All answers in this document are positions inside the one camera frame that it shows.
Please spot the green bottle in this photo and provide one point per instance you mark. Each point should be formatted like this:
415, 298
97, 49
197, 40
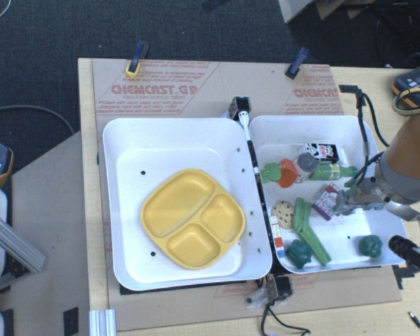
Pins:
330, 171

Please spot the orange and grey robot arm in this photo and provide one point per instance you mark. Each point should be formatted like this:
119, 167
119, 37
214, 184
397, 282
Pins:
404, 145

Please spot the brown cardboard board red print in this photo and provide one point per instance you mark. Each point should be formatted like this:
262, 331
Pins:
196, 82

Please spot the light green celery stalk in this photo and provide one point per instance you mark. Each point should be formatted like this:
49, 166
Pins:
309, 233

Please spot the black and white carton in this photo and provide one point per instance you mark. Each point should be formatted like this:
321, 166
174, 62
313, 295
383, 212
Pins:
323, 152

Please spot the yellow divided plate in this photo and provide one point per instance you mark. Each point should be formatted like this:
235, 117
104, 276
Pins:
192, 219

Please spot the thin black and white rod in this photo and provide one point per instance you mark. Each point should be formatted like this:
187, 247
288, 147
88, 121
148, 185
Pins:
252, 154

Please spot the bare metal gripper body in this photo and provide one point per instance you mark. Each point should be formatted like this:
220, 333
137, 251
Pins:
371, 196

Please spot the dark green broccoli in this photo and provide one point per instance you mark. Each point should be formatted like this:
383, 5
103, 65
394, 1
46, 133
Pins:
370, 245

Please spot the dark green pepper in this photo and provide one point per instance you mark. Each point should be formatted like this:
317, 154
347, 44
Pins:
298, 254

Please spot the small grey can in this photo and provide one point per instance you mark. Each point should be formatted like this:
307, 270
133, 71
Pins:
306, 163

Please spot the orange carrot with green top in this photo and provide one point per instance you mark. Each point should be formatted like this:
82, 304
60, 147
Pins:
287, 175

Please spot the white plastic tray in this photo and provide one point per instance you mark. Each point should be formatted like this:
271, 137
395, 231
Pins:
182, 138
339, 233

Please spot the black cylinder on white bracket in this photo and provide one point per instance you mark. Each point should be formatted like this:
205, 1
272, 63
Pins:
406, 250

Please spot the white packet red blue print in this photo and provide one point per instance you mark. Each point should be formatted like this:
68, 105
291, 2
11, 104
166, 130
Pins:
276, 236

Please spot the beige biscuit with dark chips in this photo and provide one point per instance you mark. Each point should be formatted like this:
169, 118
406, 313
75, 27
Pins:
283, 213

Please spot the red and white packet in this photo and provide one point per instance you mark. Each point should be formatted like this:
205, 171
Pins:
325, 201

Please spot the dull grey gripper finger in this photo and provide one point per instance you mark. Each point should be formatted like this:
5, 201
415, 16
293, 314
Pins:
344, 197
343, 210

